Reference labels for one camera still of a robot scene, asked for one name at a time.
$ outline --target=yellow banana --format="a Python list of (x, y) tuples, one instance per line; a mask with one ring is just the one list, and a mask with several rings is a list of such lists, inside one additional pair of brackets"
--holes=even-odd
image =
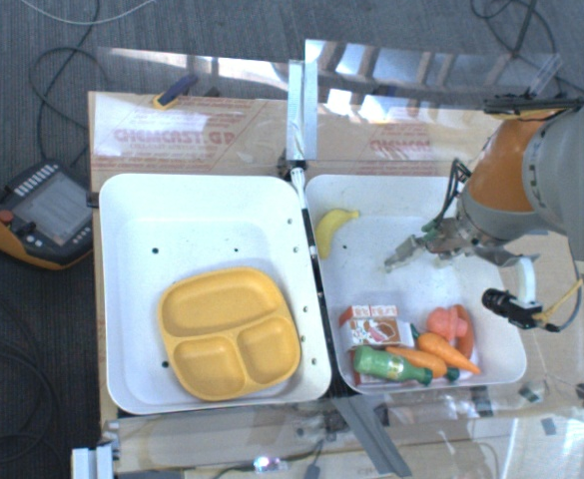
[(318, 248), (318, 257), (327, 259), (331, 253), (331, 240), (334, 233), (344, 224), (360, 216), (359, 211), (341, 209), (330, 210), (318, 222), (315, 228), (315, 244)]

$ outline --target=green bottle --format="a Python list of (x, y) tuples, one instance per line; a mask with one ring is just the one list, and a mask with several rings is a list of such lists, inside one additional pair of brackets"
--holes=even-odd
[(370, 346), (359, 346), (353, 356), (353, 368), (361, 374), (371, 374), (391, 381), (415, 379), (423, 385), (431, 383), (431, 369), (415, 367), (404, 357)]

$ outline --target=orange carrot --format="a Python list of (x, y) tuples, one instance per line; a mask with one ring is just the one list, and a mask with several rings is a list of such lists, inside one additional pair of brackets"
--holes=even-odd
[(444, 360), (426, 351), (398, 346), (387, 346), (384, 350), (394, 355), (403, 356), (411, 365), (431, 369), (434, 378), (444, 376), (447, 372), (447, 364), (444, 363)]
[(413, 325), (411, 326), (411, 331), (420, 351), (439, 356), (447, 365), (458, 369), (464, 369), (474, 374), (482, 372), (476, 364), (460, 353), (444, 337), (430, 331), (418, 333)]
[(464, 307), (464, 305), (460, 305), (458, 303), (454, 305), (454, 307), (458, 311), (458, 317), (467, 322), (467, 331), (462, 337), (456, 338), (455, 347), (465, 357), (471, 358), (471, 353), (473, 353), (473, 346), (475, 343), (475, 336), (473, 334), (473, 323), (471, 322), (471, 316), (469, 316), (469, 312), (467, 312), (467, 309)]

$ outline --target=plastic tray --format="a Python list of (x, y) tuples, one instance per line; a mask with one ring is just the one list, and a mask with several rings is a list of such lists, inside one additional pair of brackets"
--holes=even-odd
[(173, 284), (161, 296), (159, 326), (181, 384), (208, 401), (276, 385), (293, 374), (300, 360), (283, 294), (251, 267)]
[[(135, 414), (302, 402), (331, 369), (297, 194), (277, 178), (123, 174), (100, 191), (107, 385)], [(290, 309), (300, 361), (286, 380), (224, 401), (179, 381), (157, 318), (175, 282), (225, 268), (269, 276)]]
[[(477, 257), (460, 256), (440, 265), (424, 253), (413, 262), (387, 273), (384, 260), (408, 236), (438, 214), (447, 178), (390, 176), (317, 176), (307, 183), (306, 197), (313, 227), (333, 208), (359, 210), (334, 235), (331, 254), (321, 259), (329, 323), (341, 376), (360, 393), (477, 386), (510, 383), (526, 369), (526, 353), (519, 330), (481, 304), (488, 287), (503, 288), (498, 268)], [(429, 386), (416, 382), (356, 385), (350, 354), (339, 337), (338, 318), (352, 304), (395, 304), (399, 317), (424, 328), (435, 307), (462, 303), (475, 329), (472, 356), (482, 374), (463, 372), (450, 383), (438, 378)]]

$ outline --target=gray carpet floor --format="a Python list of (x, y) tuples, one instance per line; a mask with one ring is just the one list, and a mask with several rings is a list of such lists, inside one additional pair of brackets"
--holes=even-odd
[[(97, 9), (97, 0), (28, 1), (70, 21), (90, 21)], [(100, 0), (99, 18), (117, 16), (143, 1)], [(492, 0), (475, 1), (489, 12), (504, 3), (496, 0), (486, 8)], [(92, 54), (98, 47), (120, 47), (286, 62), (302, 58), (306, 39), (323, 39), (492, 55), (515, 43), (528, 1), (512, 2), (487, 23), (472, 13), (470, 0), (161, 0), (94, 26), (82, 48)], [(536, 10), (521, 54), (559, 53), (563, 92), (584, 96), (584, 0), (538, 0)], [(77, 123), (45, 108), (39, 127), (41, 100), (31, 84), (46, 88), (71, 55), (71, 50), (51, 51), (32, 70), (44, 52), (75, 47), (88, 30), (50, 19), (19, 0), (0, 0), (0, 187), (41, 160), (41, 144), (48, 156), (89, 176), (83, 153), (87, 92), (105, 88), (94, 62), (74, 55), (49, 93), (50, 102)], [(557, 87), (551, 85), (547, 95)], [(0, 356), (0, 461), (17, 450), (24, 454), (0, 463), (1, 478), (67, 477), (69, 449), (99, 440), (94, 298), (91, 259), (53, 272), (0, 253), (0, 340), (31, 351), (15, 318), (21, 320), (58, 396), (54, 411), (29, 368)], [(27, 419), (30, 412), (35, 413), (32, 420)], [(46, 424), (48, 413), (53, 417)], [(8, 436), (24, 427), (26, 435)], [(42, 443), (38, 434), (45, 434)]]

